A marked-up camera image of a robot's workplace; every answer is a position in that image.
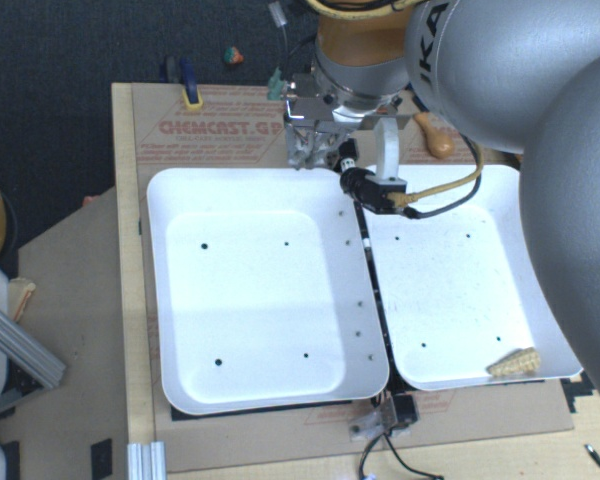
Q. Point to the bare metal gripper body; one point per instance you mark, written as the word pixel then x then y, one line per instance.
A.
pixel 314 107

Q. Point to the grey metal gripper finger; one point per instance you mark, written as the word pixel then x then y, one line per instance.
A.
pixel 300 154
pixel 325 151

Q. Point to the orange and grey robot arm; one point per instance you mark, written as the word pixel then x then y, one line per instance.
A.
pixel 505 58

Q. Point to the brown cardboard board red print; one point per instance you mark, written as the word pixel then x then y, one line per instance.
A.
pixel 210 128

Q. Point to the green and orange toy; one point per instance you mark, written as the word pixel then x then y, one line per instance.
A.
pixel 233 56

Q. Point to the brown toy drumstick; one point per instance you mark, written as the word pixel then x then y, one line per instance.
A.
pixel 436 140

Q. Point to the thin black and white rod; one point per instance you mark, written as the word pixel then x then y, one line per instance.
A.
pixel 375 273

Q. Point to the white plastic tray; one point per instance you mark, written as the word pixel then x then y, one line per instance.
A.
pixel 260 293
pixel 445 293

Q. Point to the yellow corn cob piece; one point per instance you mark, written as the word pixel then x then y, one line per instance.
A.
pixel 515 363

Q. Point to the beige toy bread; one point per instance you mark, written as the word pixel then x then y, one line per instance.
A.
pixel 21 295

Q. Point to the black cylinder on white bracket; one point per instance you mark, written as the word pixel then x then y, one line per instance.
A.
pixel 382 188

